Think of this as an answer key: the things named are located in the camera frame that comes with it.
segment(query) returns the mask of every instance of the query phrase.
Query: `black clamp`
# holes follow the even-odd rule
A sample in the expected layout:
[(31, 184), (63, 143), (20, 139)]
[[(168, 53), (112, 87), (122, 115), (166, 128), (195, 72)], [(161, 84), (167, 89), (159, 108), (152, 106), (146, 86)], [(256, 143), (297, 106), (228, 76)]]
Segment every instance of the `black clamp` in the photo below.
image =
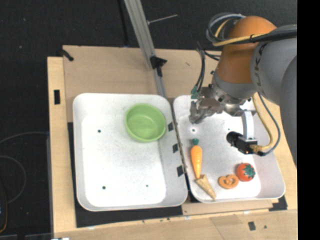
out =
[(161, 71), (161, 67), (166, 64), (167, 60), (166, 59), (163, 59), (163, 58), (158, 58), (156, 56), (152, 56), (150, 58), (150, 62), (151, 62), (151, 65), (152, 65), (152, 68), (155, 70), (156, 69), (156, 72), (158, 74), (159, 77), (162, 77), (162, 71)]

